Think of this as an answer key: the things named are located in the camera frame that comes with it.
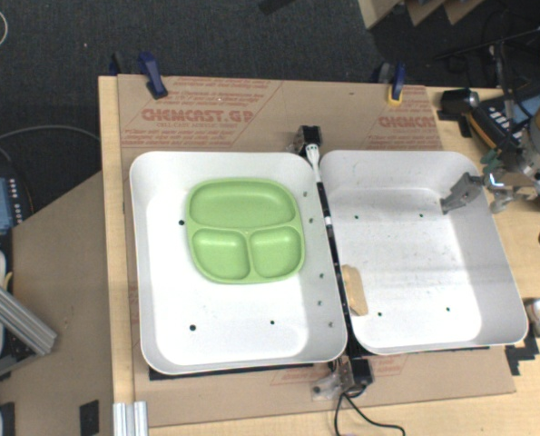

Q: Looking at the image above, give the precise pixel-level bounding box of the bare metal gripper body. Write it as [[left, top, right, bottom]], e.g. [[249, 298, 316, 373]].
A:
[[486, 157, 540, 200]]

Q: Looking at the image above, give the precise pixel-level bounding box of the white plastic tray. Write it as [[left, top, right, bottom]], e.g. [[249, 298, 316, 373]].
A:
[[318, 148, 531, 356], [128, 150, 349, 376]]

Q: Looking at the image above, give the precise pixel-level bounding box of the thin black and white rod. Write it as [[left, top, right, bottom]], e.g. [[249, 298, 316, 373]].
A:
[[305, 144, 358, 359]]

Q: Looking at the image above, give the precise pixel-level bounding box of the tan bread slice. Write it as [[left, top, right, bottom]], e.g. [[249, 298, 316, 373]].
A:
[[339, 263, 370, 316]]

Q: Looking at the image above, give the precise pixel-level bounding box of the brown cardboard board, red print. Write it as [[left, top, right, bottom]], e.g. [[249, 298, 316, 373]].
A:
[[116, 74, 518, 429]]

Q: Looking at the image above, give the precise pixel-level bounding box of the green divided plate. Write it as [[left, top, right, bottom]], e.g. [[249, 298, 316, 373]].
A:
[[184, 176, 307, 286]]

